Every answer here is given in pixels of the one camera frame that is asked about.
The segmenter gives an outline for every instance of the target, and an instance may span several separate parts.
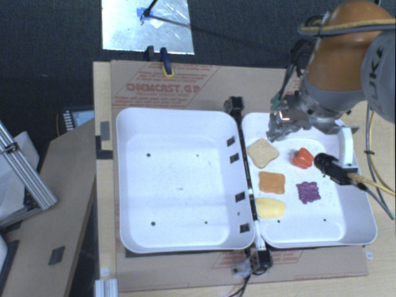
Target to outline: black floor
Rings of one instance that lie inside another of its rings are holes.
[[[196,54],[171,60],[285,67],[297,26],[344,1],[188,0]],[[395,16],[396,0],[382,0],[382,7]],[[102,50],[101,0],[0,0],[0,120],[14,136],[27,131],[43,152],[56,137],[61,109],[93,103],[92,62],[111,59],[141,60],[142,54]],[[86,296],[92,230],[76,273]],[[83,296],[76,291],[73,296]]]

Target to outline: table surface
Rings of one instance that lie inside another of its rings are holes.
[[[108,82],[110,79],[108,63],[101,63],[94,66],[94,82]],[[95,94],[95,105],[108,105],[109,93],[103,93],[102,90]],[[370,177],[366,161],[366,141],[365,141],[365,102],[359,103],[352,114],[344,116],[342,119],[348,126],[359,126],[360,130],[353,136],[356,157],[358,159],[361,174],[367,178]],[[375,151],[374,160],[381,173],[382,178],[387,184],[395,188],[395,126],[384,121],[379,116],[374,117],[372,150]],[[395,198],[383,193],[388,203],[390,211],[395,215]],[[250,284],[247,286],[244,296],[396,296],[396,284],[394,274],[396,273],[396,237],[395,222],[380,208],[380,206],[370,198],[370,203],[374,217],[376,219],[378,234],[376,240],[365,247],[368,256],[372,259],[367,260],[369,275],[363,277],[333,278],[324,280],[303,280],[297,282],[278,282]],[[99,232],[105,226],[99,225]],[[111,239],[105,240],[99,234],[101,247],[100,264],[112,265],[115,263],[111,259],[109,250],[113,250]],[[156,290],[156,291],[139,291],[134,293],[120,293],[121,297],[178,297],[178,296],[228,296],[235,292],[238,286],[213,286],[203,288],[185,288],[175,290]]]

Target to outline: metal plate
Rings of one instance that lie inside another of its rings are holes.
[[[104,50],[194,54],[187,0],[158,0],[142,25],[140,14],[153,0],[102,0]]]

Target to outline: black connector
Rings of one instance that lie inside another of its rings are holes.
[[[357,173],[357,168],[342,168],[334,163],[338,161],[334,156],[326,153],[316,155],[314,164],[325,175],[328,175],[332,181],[339,185],[351,185],[352,180],[348,177],[349,173]]]

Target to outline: purple object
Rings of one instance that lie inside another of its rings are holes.
[[[319,200],[321,198],[317,184],[315,182],[307,183],[305,181],[301,184],[297,184],[296,186],[298,189],[298,199],[301,200],[304,205],[308,202],[314,202],[315,200]]]

